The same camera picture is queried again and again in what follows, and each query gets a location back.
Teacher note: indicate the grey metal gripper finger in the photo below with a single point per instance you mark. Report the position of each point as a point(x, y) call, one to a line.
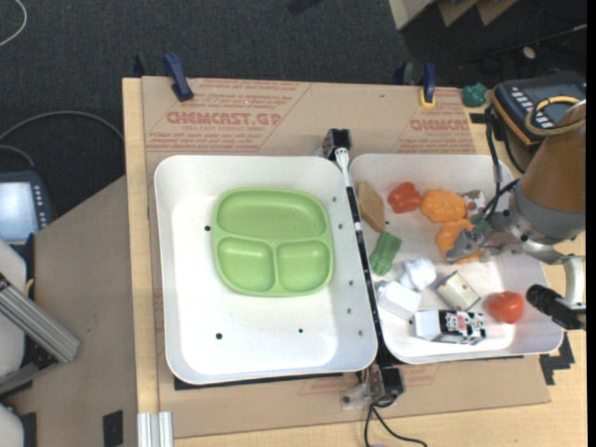
point(462, 246)

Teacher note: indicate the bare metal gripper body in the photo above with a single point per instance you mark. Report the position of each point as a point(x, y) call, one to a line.
point(507, 240)

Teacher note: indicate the orange toy pepper piece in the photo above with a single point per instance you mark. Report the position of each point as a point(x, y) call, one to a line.
point(449, 233)

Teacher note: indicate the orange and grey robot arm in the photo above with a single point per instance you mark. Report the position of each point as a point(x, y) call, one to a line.
point(551, 170)

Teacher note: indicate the white carton red green print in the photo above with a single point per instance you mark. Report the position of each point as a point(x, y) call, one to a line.
point(475, 203)

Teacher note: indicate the orange toy bell pepper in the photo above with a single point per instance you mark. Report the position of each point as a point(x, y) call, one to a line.
point(442, 205)

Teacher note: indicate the white carton with orange dots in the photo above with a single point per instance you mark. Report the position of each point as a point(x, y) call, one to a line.
point(457, 291)

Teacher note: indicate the white toy cauliflower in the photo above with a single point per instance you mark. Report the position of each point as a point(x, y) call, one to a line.
point(418, 273)

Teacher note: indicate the red toy tomato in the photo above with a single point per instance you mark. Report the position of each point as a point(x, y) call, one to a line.
point(505, 307)

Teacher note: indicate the red toy bell pepper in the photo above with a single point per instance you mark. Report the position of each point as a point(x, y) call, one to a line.
point(404, 197)

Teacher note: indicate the green toy bell pepper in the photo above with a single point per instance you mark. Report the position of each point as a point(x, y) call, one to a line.
point(384, 253)

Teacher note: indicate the white carton with cow print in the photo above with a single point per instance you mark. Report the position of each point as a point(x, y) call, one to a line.
point(449, 326)

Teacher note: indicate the white plastic bottle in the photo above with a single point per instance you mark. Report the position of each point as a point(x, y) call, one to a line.
point(399, 300)

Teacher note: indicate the white plastic tray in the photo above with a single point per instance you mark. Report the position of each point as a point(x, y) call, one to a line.
point(470, 342)
point(261, 333)

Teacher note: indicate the tan toy bread slice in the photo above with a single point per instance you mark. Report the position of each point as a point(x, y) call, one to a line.
point(371, 205)

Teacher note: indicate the thin black and white rod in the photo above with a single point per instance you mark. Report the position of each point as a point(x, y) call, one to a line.
point(357, 221)

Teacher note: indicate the green toy broccoli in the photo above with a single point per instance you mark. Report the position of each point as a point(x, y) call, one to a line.
point(474, 95)

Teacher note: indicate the green divided plate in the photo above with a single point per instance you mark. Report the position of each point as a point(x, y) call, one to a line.
point(272, 242)

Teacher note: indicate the brown cardboard board red print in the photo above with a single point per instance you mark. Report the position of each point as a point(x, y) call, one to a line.
point(279, 114)

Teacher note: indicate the black cylinder on white bracket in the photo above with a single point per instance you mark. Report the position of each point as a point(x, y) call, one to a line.
point(554, 303)

